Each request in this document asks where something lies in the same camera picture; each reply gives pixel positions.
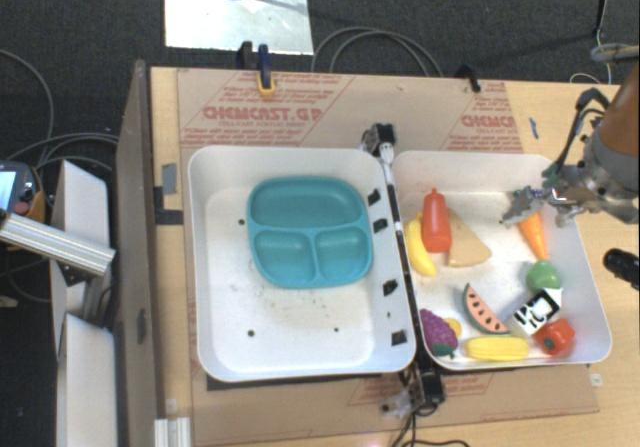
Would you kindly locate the green pepper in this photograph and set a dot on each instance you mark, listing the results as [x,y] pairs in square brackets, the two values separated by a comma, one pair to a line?
[542,276]

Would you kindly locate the orange carrot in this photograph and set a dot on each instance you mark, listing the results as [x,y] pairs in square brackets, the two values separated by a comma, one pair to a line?
[535,232]

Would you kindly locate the thin black and white rod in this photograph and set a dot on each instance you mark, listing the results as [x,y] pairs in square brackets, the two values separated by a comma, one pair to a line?
[400,230]

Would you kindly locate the white carton with black print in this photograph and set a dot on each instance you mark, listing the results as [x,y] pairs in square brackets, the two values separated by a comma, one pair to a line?
[537,310]

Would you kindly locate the red-orange bottle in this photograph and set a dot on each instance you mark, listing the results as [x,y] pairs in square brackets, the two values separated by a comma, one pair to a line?
[436,225]

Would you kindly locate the yellow banana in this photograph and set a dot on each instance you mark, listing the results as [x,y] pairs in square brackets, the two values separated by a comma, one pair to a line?
[419,255]

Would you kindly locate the white plastic tray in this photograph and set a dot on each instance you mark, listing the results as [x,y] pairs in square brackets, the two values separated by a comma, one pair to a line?
[300,325]
[505,265]

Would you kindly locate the brown cardboard board red print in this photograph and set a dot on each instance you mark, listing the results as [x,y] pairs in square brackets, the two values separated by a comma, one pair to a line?
[410,110]

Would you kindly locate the small yellow lemon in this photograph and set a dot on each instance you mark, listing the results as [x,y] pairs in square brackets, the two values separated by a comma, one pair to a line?
[454,326]

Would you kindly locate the purple grapes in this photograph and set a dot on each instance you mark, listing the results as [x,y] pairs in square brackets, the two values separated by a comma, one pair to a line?
[437,332]

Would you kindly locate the beige bread slice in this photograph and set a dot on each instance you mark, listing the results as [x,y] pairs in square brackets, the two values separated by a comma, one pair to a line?
[467,247]

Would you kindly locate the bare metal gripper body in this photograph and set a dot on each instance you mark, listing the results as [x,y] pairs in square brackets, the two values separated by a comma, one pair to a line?
[592,195]

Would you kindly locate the red-orange bell pepper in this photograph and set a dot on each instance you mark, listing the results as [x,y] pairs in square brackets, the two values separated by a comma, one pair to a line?
[555,336]

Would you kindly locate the watermelon slice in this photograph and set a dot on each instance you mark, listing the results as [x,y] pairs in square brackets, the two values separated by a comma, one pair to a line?
[480,315]

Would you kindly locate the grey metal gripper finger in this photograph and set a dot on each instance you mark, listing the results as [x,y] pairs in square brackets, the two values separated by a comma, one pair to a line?
[522,205]
[567,216]

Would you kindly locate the teal divided plate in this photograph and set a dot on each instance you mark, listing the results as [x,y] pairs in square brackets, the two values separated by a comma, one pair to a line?
[307,230]

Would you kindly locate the yellow corn cob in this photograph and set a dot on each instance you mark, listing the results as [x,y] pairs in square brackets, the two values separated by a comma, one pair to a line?
[497,348]

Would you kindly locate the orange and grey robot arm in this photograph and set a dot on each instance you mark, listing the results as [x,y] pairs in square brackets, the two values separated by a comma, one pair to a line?
[621,120]

